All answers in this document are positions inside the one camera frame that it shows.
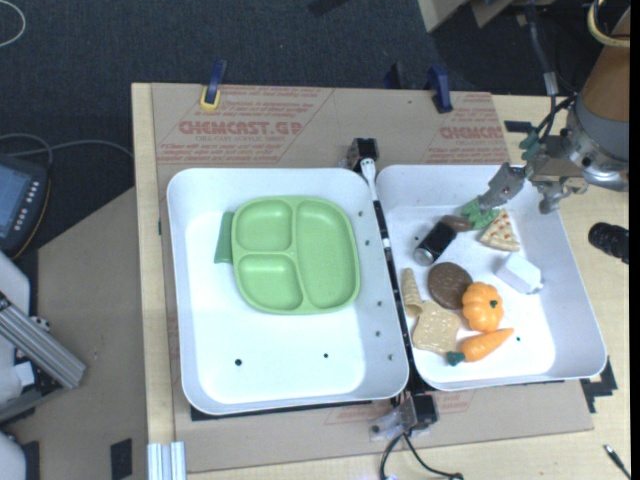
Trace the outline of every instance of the toy pizza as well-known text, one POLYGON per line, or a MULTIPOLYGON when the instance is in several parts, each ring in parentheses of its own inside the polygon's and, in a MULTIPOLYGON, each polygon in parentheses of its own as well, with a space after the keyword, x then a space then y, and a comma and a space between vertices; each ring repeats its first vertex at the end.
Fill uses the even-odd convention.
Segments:
POLYGON ((489 247, 503 251, 520 250, 520 243, 513 232, 509 214, 504 208, 500 210, 498 216, 489 224, 487 230, 480 237, 480 241, 489 247))

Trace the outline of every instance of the orange pumpkin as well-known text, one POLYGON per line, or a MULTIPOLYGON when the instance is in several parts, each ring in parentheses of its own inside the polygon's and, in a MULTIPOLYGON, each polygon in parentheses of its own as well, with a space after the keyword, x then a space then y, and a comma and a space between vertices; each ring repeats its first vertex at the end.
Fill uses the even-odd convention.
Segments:
POLYGON ((462 295, 462 314, 474 331, 495 331, 504 316, 502 297, 495 286, 473 282, 462 295))

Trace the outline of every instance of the brown cookie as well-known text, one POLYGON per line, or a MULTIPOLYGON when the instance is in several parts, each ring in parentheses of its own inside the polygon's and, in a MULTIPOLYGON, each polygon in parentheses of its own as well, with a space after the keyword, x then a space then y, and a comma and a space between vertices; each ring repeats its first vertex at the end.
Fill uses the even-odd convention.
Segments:
POLYGON ((455 263, 445 262, 431 268, 427 288, 433 300, 443 308, 461 309, 462 294, 472 282, 465 269, 455 263))

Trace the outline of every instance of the toy carrot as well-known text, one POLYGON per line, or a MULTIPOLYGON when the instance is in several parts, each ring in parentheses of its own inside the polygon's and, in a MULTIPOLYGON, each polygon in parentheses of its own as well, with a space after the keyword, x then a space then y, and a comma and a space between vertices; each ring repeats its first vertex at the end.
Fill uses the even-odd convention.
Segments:
POLYGON ((447 352, 447 361, 451 366, 462 361, 479 361, 507 341, 513 331, 513 328, 509 327, 467 338, 460 345, 460 352, 447 352))

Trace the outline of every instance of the tan cylinder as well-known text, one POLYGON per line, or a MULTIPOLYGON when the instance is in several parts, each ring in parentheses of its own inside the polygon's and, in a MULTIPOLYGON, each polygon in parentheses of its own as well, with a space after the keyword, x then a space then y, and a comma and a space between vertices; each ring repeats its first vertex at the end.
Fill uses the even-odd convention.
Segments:
MULTIPOLYGON (((613 34, 631 34, 631 7, 620 18, 613 34)), ((585 107, 595 115, 629 122, 631 48, 607 45, 602 49, 585 86, 585 107)))

